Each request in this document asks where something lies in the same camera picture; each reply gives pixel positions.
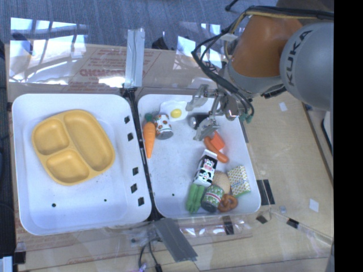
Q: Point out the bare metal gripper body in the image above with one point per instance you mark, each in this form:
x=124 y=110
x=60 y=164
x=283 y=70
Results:
x=228 y=106

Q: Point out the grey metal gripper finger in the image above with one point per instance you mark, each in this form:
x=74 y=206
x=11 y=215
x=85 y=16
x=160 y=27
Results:
x=205 y=129
x=198 y=98

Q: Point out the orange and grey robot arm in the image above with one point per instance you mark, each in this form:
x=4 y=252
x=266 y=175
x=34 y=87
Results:
x=306 y=61

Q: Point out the small black can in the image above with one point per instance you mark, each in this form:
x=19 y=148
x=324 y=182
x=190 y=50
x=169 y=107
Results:
x=197 y=120

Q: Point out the orange wedge block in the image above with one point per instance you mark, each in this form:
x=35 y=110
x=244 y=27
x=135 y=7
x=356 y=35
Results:
x=217 y=142

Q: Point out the white and yellow fried egg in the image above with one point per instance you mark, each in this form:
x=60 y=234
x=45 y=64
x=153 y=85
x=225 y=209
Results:
x=175 y=112

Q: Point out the orange sausage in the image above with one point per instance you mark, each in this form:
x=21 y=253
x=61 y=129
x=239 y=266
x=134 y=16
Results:
x=219 y=153

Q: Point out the white cow print milk carton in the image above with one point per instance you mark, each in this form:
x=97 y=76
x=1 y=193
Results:
x=206 y=170

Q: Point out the white can with red print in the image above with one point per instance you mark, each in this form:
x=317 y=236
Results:
x=164 y=127

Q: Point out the white plastic tray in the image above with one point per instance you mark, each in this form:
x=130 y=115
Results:
x=175 y=163
x=73 y=208

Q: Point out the beige bread roll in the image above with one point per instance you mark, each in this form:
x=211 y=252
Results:
x=221 y=180

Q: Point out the orange carrot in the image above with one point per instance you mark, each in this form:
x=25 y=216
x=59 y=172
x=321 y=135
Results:
x=149 y=136

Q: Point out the yellow patterned packet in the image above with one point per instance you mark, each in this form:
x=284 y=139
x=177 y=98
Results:
x=239 y=180

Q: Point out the green can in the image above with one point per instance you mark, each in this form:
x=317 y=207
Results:
x=212 y=198

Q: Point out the green asparagus bundle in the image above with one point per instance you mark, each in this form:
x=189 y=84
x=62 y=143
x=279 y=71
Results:
x=194 y=198

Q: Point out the brown pretzel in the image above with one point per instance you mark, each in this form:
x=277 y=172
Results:
x=228 y=203

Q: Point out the brown cardboard board red print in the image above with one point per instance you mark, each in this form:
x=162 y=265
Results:
x=93 y=67

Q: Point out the yellow divided plate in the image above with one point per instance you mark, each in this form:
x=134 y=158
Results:
x=85 y=135

